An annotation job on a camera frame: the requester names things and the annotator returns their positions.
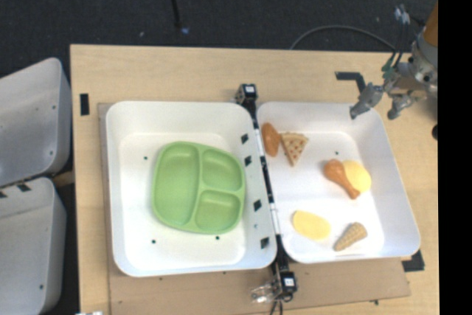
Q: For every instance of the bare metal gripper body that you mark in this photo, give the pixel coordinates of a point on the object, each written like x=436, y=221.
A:
x=413, y=79

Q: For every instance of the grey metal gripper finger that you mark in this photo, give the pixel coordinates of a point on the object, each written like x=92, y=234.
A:
x=367, y=97
x=400, y=106

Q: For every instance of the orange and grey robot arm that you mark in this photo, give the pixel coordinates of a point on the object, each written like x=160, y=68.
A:
x=431, y=29

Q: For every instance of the orange toy chicken drumstick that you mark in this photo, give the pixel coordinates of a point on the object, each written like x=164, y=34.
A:
x=337, y=173

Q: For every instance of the brown toy bread roll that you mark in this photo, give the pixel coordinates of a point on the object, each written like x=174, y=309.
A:
x=271, y=140

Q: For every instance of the white plastic tray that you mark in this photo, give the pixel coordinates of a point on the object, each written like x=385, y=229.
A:
x=136, y=121
x=313, y=192

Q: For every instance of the thin black and white rod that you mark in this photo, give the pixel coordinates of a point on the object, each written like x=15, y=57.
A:
x=266, y=173

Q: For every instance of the tan toy ice cream cone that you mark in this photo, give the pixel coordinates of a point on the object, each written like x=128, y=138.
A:
x=352, y=236

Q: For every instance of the yellow oval toy chip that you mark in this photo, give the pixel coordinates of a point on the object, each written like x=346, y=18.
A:
x=311, y=225

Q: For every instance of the green divided plate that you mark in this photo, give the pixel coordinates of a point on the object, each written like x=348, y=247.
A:
x=177, y=188

